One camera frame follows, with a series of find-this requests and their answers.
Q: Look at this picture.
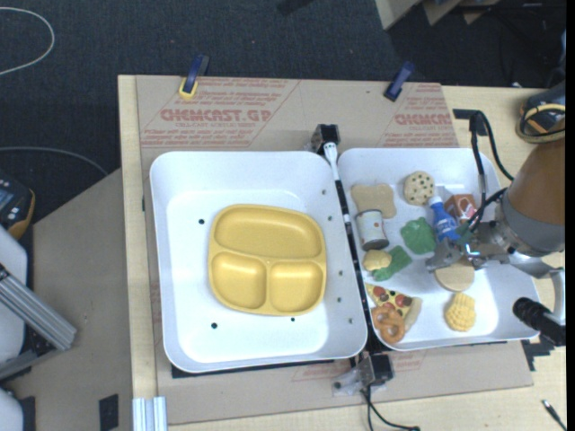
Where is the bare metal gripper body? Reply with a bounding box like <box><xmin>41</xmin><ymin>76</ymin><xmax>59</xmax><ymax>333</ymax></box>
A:
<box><xmin>461</xmin><ymin>220</ymin><xmax>518</xmax><ymax>269</ymax></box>

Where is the tan round biscuit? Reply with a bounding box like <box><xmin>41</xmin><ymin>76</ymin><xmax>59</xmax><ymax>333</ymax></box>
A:
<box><xmin>433</xmin><ymin>258</ymin><xmax>476</xmax><ymax>293</ymax></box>

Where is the blue bottle with white cap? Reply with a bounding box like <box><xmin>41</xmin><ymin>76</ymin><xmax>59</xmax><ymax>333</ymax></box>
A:
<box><xmin>426</xmin><ymin>195</ymin><xmax>461</xmax><ymax>244</ymax></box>

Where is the green lettuce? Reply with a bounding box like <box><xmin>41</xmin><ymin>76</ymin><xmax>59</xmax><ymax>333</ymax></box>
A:
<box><xmin>399</xmin><ymin>216</ymin><xmax>438</xmax><ymax>256</ymax></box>

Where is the brown carton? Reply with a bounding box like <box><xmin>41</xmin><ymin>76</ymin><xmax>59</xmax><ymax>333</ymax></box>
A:
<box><xmin>444</xmin><ymin>193</ymin><xmax>478</xmax><ymax>224</ymax></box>

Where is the yellow and green cauliflower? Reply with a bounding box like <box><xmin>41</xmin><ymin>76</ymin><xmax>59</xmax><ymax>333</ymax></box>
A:
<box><xmin>362</xmin><ymin>245</ymin><xmax>413</xmax><ymax>283</ymax></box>

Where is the yellow corn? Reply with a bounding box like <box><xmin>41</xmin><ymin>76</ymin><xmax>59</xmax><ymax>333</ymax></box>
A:
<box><xmin>444</xmin><ymin>291</ymin><xmax>477</xmax><ymax>333</ymax></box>

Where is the pizza slice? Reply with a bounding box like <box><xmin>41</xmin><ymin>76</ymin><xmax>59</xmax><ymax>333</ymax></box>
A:
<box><xmin>364</xmin><ymin>283</ymin><xmax>424</xmax><ymax>332</ymax></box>

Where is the tan chocolate chip cookie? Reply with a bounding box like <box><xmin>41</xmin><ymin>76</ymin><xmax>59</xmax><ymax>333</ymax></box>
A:
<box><xmin>402</xmin><ymin>171</ymin><xmax>437</xmax><ymax>207</ymax></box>

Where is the white plastic tray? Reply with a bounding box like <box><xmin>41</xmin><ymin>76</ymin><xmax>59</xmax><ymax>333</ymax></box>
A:
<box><xmin>335</xmin><ymin>146</ymin><xmax>543</xmax><ymax>352</ymax></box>
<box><xmin>148</xmin><ymin>150</ymin><xmax>369</xmax><ymax>374</ymax></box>

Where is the small white can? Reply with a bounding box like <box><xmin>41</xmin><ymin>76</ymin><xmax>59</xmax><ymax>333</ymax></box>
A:
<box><xmin>354</xmin><ymin>209</ymin><xmax>391</xmax><ymax>251</ymax></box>

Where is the orange pretzel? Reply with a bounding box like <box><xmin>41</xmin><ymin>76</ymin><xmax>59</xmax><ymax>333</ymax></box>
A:
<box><xmin>371</xmin><ymin>305</ymin><xmax>407</xmax><ymax>345</ymax></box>

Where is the tan toast slice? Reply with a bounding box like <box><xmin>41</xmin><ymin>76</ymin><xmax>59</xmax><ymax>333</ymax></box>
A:
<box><xmin>349</xmin><ymin>183</ymin><xmax>397</xmax><ymax>220</ymax></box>

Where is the thin black and white rod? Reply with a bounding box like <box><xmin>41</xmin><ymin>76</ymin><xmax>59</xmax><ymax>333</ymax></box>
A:
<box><xmin>323</xmin><ymin>142</ymin><xmax>375</xmax><ymax>358</ymax></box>

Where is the yellow divided plate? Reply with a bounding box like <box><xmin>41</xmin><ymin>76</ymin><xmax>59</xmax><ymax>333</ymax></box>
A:
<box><xmin>207</xmin><ymin>203</ymin><xmax>328</xmax><ymax>318</ymax></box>

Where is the brown cardboard board red print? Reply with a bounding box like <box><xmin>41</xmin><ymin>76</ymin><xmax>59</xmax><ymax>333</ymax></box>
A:
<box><xmin>134</xmin><ymin>75</ymin><xmax>535</xmax><ymax>426</ymax></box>

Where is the black cylinder on white bracket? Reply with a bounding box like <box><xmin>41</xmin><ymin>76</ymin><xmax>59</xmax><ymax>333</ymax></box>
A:
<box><xmin>512</xmin><ymin>254</ymin><xmax>566</xmax><ymax>347</ymax></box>

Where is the black block with wires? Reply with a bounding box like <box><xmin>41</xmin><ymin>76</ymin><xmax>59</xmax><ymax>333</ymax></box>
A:
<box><xmin>332</xmin><ymin>352</ymin><xmax>396</xmax><ymax>397</ymax></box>
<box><xmin>308</xmin><ymin>123</ymin><xmax>341</xmax><ymax>154</ymax></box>

